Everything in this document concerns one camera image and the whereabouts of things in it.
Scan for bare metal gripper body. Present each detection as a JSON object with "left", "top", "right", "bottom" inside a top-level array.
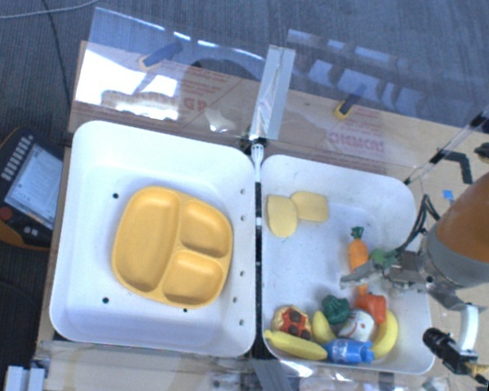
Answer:
[{"left": 376, "top": 245, "right": 437, "bottom": 296}]

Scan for orange carrot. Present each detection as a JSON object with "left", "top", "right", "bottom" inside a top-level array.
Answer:
[{"left": 343, "top": 224, "right": 376, "bottom": 274}]

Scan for orange red toy pepper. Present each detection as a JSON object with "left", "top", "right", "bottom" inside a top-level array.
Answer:
[{"left": 351, "top": 284, "right": 392, "bottom": 327}]

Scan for green broccoli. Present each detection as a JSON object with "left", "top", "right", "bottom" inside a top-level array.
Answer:
[{"left": 317, "top": 292, "right": 354, "bottom": 329}]

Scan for white plastic tray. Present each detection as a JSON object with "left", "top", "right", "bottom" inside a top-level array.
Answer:
[
  {"left": 37, "top": 114, "right": 290, "bottom": 373},
  {"left": 227, "top": 150, "right": 467, "bottom": 388}
]

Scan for white toy bottle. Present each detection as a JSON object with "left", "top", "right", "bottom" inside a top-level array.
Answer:
[{"left": 337, "top": 305, "right": 378, "bottom": 345}]

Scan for small yellow banana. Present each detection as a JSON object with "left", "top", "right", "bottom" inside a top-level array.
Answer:
[{"left": 307, "top": 309, "right": 341, "bottom": 348}]

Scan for blue bottle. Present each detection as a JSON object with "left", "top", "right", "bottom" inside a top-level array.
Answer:
[{"left": 320, "top": 334, "right": 378, "bottom": 371}]

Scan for pizza slice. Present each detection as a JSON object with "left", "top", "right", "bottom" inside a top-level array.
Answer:
[{"left": 268, "top": 302, "right": 318, "bottom": 342}]

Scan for yellow biscuit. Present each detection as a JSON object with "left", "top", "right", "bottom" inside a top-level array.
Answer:
[
  {"left": 260, "top": 192, "right": 304, "bottom": 242},
  {"left": 286, "top": 188, "right": 334, "bottom": 226}
]

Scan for thin black and white rod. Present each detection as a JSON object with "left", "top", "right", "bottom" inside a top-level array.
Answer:
[{"left": 215, "top": 141, "right": 300, "bottom": 359}]

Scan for yellow divided plate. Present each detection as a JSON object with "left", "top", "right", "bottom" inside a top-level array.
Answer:
[{"left": 103, "top": 179, "right": 244, "bottom": 316}]

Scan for black cylinder on white bracket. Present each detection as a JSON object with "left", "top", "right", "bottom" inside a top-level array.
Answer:
[{"left": 416, "top": 296, "right": 489, "bottom": 379}]

